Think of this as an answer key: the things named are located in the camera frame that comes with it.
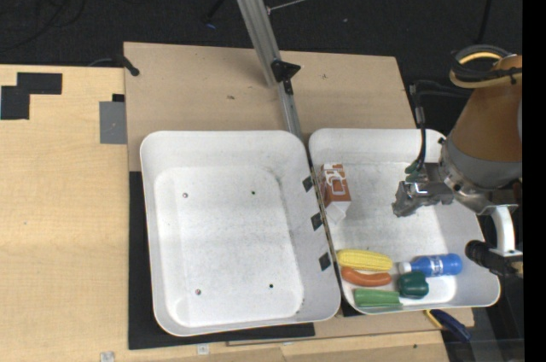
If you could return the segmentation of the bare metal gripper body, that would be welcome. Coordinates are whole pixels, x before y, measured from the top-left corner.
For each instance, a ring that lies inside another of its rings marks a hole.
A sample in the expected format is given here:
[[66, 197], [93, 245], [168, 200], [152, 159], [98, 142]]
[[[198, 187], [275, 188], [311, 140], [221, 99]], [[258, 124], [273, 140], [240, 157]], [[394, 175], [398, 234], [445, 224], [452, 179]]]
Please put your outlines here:
[[471, 182], [455, 168], [439, 163], [425, 163], [409, 175], [409, 194], [422, 197], [421, 207], [458, 201], [478, 215], [490, 214], [497, 206], [491, 190]]

